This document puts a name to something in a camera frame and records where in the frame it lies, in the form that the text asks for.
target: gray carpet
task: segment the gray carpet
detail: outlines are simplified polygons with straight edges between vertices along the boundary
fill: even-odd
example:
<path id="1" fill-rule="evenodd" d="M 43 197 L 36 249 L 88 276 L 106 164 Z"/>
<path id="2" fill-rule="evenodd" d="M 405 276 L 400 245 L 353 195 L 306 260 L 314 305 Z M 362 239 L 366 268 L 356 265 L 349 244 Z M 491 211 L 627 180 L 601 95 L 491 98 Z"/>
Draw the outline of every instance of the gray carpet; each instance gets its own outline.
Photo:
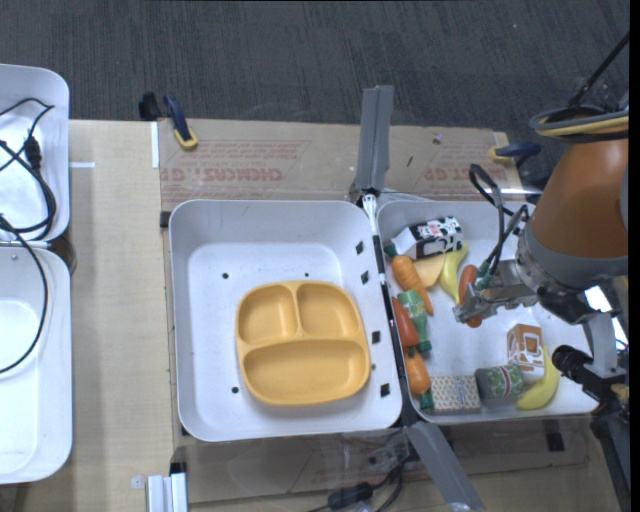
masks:
<path id="1" fill-rule="evenodd" d="M 139 119 L 154 91 L 188 117 L 358 124 L 362 89 L 391 84 L 394 124 L 544 143 L 534 178 L 562 148 L 528 119 L 563 106 L 630 26 L 630 0 L 0 3 L 0 62 L 61 74 L 72 118 Z M 610 99 L 627 90 L 628 46 L 602 78 Z"/>

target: wooden table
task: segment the wooden table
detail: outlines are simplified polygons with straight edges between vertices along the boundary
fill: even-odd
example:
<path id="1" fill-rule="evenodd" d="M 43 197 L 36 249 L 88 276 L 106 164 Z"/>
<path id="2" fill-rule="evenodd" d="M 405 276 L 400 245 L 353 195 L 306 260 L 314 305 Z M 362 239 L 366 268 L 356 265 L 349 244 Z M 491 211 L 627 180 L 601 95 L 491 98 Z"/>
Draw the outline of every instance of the wooden table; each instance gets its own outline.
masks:
<path id="1" fill-rule="evenodd" d="M 74 120 L 69 139 L 78 260 L 71 280 L 74 443 L 59 472 L 18 486 L 15 511 L 141 512 L 140 484 L 146 475 L 167 474 L 174 449 L 160 181 L 150 124 Z M 581 435 L 588 453 L 583 464 L 471 477 L 487 509 L 616 510 L 600 445 L 586 428 Z M 283 496 L 193 509 L 299 511 L 323 500 Z M 393 510 L 409 509 L 448 510 L 432 482 L 407 485 Z"/>

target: white container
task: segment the white container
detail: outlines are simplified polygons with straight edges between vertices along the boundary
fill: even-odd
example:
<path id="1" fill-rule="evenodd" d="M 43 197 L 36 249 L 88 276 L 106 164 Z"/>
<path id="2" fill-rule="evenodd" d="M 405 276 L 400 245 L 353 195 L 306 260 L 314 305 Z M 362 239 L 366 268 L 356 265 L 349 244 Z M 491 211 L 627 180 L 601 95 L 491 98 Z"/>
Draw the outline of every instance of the white container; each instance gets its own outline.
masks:
<path id="1" fill-rule="evenodd" d="M 62 259 L 44 248 L 69 222 L 69 90 L 51 71 L 0 64 L 0 112 L 24 98 L 53 105 L 33 135 L 57 210 L 45 240 L 32 245 L 48 284 L 42 333 L 21 364 L 0 374 L 0 484 L 52 475 L 72 445 L 70 275 Z M 43 108 L 28 102 L 0 116 L 0 139 L 17 152 Z M 0 166 L 9 160 L 0 148 Z M 39 185 L 17 162 L 0 172 L 0 211 L 14 227 L 36 224 L 47 214 Z M 33 231 L 24 238 L 33 240 L 41 233 L 42 229 Z M 32 343 L 43 307 L 38 267 L 24 247 L 6 243 L 14 238 L 0 230 L 0 368 L 13 363 Z"/>
<path id="2" fill-rule="evenodd" d="M 469 243 L 463 264 L 479 264 L 495 245 L 497 213 L 483 202 L 393 201 L 380 208 L 382 241 L 404 227 L 455 216 Z M 174 293 L 178 410 L 185 429 L 204 441 L 232 441 L 387 428 L 402 407 L 391 333 L 378 280 L 371 227 L 364 211 L 341 201 L 196 200 L 176 208 L 169 223 Z M 503 257 L 515 252 L 508 240 Z M 356 249 L 362 244 L 362 252 Z M 361 276 L 368 273 L 363 285 Z M 244 293 L 281 280 L 327 280 L 356 301 L 375 368 L 351 398 L 313 407 L 273 407 L 244 386 L 235 354 L 234 317 Z M 388 268 L 390 293 L 401 289 Z M 476 368 L 507 362 L 506 333 L 516 323 L 542 327 L 550 350 L 572 344 L 588 350 L 580 327 L 569 326 L 540 306 L 501 310 L 478 329 L 458 324 L 453 300 L 434 287 L 431 375 L 473 375 Z M 371 343 L 373 331 L 380 341 Z M 381 394 L 381 388 L 389 393 Z M 553 401 L 538 411 L 515 406 L 464 415 L 427 415 L 441 424 L 586 413 L 595 402 L 580 386 L 561 379 Z"/>

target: orange carrot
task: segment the orange carrot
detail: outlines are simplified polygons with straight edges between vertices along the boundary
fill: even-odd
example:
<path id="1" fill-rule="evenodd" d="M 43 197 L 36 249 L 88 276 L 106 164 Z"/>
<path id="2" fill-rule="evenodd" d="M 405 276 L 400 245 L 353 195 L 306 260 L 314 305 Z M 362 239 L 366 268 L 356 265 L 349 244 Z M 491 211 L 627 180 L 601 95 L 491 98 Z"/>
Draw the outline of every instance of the orange carrot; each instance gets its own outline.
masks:
<path id="1" fill-rule="evenodd" d="M 393 304 L 393 313 L 398 323 L 398 333 L 400 334 L 402 345 L 404 347 L 416 345 L 418 341 L 420 341 L 420 338 L 411 318 L 409 318 L 409 313 L 402 307 L 402 304 L 400 304 L 400 301 L 396 297 L 391 297 L 391 303 Z"/>
<path id="2" fill-rule="evenodd" d="M 427 372 L 424 359 L 422 359 L 422 356 L 414 347 L 405 347 L 403 353 L 407 379 L 409 380 L 409 390 L 420 398 L 421 409 L 432 408 L 433 398 L 430 393 L 431 377 L 429 377 L 429 372 Z"/>
<path id="3" fill-rule="evenodd" d="M 424 302 L 424 309 L 433 315 L 433 305 L 427 290 L 422 286 L 420 275 L 413 264 L 413 260 L 404 254 L 398 254 L 391 260 L 393 275 L 405 291 L 415 290 Z"/>
<path id="4" fill-rule="evenodd" d="M 478 269 L 475 265 L 467 265 L 462 269 L 462 273 L 460 274 L 460 280 L 458 281 L 458 295 L 460 297 L 460 302 L 462 303 L 464 300 L 464 294 L 467 291 L 467 284 L 472 283 L 476 280 L 476 271 Z M 472 316 L 467 319 L 466 324 L 469 327 L 479 327 L 482 323 L 482 317 L 480 315 Z"/>

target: yellow plate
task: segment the yellow plate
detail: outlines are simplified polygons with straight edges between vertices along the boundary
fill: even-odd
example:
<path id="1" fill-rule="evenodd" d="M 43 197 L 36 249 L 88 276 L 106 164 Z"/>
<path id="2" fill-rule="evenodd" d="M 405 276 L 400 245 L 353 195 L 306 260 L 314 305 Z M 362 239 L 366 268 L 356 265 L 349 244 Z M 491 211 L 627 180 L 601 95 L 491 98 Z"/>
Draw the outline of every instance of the yellow plate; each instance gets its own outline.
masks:
<path id="1" fill-rule="evenodd" d="M 236 350 L 249 391 L 270 405 L 346 398 L 369 378 L 369 348 L 353 299 L 324 281 L 253 288 L 236 310 Z"/>

